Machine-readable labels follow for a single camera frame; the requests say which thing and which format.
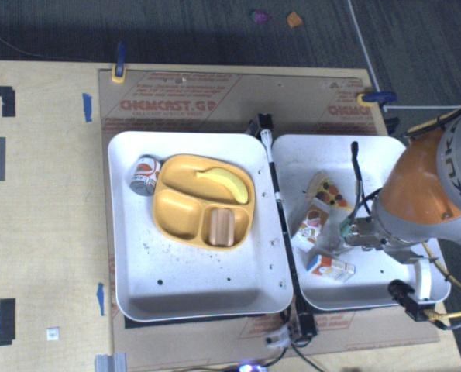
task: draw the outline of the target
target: yellow banana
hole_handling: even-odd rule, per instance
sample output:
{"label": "yellow banana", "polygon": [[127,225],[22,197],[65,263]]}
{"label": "yellow banana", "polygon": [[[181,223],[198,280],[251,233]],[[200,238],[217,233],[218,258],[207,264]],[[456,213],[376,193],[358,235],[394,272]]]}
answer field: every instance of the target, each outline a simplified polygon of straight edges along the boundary
{"label": "yellow banana", "polygon": [[205,172],[196,172],[196,177],[205,177],[218,182],[230,190],[239,204],[246,204],[249,195],[244,183],[235,174],[223,168],[212,168]]}

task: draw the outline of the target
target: beige table surface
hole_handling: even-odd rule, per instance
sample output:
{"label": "beige table surface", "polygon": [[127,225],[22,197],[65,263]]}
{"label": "beige table surface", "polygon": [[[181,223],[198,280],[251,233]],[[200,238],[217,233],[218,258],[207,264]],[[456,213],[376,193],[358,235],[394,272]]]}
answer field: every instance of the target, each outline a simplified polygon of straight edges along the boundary
{"label": "beige table surface", "polygon": [[[104,285],[105,300],[110,297],[98,105],[98,70],[110,67],[0,61],[0,85],[16,91],[15,118],[2,117],[0,98],[0,136],[6,138],[0,298],[16,299],[16,339],[0,346],[1,371],[91,371],[97,354],[114,351],[109,302],[101,316],[96,297],[98,283]],[[231,73],[246,70],[228,68]],[[346,76],[349,70],[261,68],[254,73]],[[84,119],[83,93],[92,97],[91,122]],[[46,340],[50,327],[60,328],[59,340]],[[439,335],[437,343],[313,358],[327,371],[461,370],[453,334]],[[309,368],[292,357],[270,370]]]}

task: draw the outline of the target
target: tin can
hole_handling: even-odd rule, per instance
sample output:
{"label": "tin can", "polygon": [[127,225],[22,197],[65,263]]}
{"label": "tin can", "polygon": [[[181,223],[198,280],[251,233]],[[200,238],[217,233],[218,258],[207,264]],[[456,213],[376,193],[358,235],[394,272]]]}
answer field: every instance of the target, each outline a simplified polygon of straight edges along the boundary
{"label": "tin can", "polygon": [[130,182],[130,188],[138,195],[153,195],[160,174],[161,163],[151,156],[142,156],[137,161],[136,172]]}

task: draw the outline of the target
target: toy pizza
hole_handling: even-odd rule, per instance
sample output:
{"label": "toy pizza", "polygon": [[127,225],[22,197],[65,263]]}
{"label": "toy pizza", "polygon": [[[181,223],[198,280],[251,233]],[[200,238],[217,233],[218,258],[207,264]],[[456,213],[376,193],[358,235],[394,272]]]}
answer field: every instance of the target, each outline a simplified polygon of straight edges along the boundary
{"label": "toy pizza", "polygon": [[311,180],[306,197],[310,201],[313,198],[317,198],[332,208],[353,209],[347,200],[344,199],[339,188],[330,181],[329,176],[324,171],[317,173]]}

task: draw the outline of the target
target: yellow plate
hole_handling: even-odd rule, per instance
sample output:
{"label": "yellow plate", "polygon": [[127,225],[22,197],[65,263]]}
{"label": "yellow plate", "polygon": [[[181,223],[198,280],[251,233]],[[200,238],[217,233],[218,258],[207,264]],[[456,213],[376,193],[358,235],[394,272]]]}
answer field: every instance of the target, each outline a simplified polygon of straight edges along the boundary
{"label": "yellow plate", "polygon": [[[196,177],[196,172],[212,168],[223,168],[239,177],[246,186],[248,202],[239,204],[222,184]],[[254,184],[244,170],[220,160],[179,154],[161,166],[154,191],[153,220],[165,236],[181,243],[211,250],[233,250],[249,234],[254,202]],[[232,246],[209,244],[211,213],[214,208],[228,208],[234,213],[235,239]]]}

